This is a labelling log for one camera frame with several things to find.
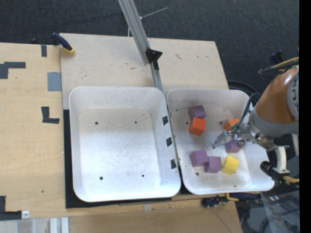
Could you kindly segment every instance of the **black plastic clip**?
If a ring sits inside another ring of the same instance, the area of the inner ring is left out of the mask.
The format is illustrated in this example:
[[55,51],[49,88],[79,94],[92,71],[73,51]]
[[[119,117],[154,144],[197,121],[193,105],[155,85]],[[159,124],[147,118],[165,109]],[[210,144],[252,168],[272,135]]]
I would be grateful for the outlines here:
[[163,52],[159,52],[159,51],[152,50],[152,49],[146,50],[147,59],[149,63],[151,62],[154,63],[155,70],[159,70],[159,65],[157,63],[157,60],[161,57],[162,53]]

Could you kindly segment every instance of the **yellow cube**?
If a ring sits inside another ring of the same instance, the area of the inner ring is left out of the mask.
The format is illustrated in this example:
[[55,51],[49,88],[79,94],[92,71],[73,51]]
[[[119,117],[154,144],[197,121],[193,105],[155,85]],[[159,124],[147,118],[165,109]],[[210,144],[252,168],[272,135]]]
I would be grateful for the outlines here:
[[232,157],[231,155],[227,155],[226,158],[224,158],[223,162],[222,162],[222,172],[226,173],[226,174],[233,174],[237,171],[238,166],[239,166],[239,160]]

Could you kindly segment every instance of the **gray carpet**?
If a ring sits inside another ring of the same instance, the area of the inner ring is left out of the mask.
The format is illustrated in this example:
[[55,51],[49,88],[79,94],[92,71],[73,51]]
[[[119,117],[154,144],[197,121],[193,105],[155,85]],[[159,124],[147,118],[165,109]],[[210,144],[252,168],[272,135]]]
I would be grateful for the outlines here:
[[[298,56],[300,0],[134,0],[148,37],[215,41],[226,78],[263,92],[273,53]],[[53,44],[51,34],[124,35],[117,0],[0,0],[0,42]],[[288,144],[285,136],[280,144]]]

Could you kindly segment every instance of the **cube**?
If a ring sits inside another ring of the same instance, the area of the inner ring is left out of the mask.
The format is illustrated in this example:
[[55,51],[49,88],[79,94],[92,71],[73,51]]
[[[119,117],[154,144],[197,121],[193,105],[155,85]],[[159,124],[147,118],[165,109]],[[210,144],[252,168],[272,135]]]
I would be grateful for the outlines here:
[[222,161],[218,156],[209,156],[205,164],[206,173],[218,173],[222,169]]
[[242,149],[242,146],[238,146],[235,140],[231,140],[225,144],[225,151],[227,153],[237,153]]
[[206,117],[206,112],[202,105],[193,106],[188,110],[188,114],[190,119],[192,120],[194,117],[198,117],[204,119]]
[[204,166],[208,162],[206,150],[196,150],[190,155],[192,166]]
[[189,133],[201,135],[205,130],[206,121],[204,119],[194,117],[189,126]]
[[229,120],[225,125],[224,125],[224,129],[227,131],[231,131],[231,128],[233,125],[237,124],[239,122],[238,118]]
[[231,155],[227,155],[227,157],[223,160],[222,164],[222,172],[231,175],[237,171],[239,166],[239,160],[232,157]]

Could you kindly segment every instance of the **purple cube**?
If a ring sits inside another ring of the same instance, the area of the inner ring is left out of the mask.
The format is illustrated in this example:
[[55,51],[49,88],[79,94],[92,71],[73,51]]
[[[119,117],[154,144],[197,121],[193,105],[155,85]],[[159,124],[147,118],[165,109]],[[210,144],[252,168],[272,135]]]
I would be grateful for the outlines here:
[[225,144],[225,151],[227,153],[237,153],[242,149],[242,146],[238,146],[235,140],[231,140]]
[[200,119],[204,119],[206,117],[206,112],[202,105],[193,106],[188,110],[188,114],[190,119],[192,120],[194,117],[198,117]]
[[209,156],[209,162],[205,164],[206,173],[218,173],[222,169],[222,161],[218,156]]
[[204,166],[208,162],[205,150],[196,150],[190,155],[192,166]]

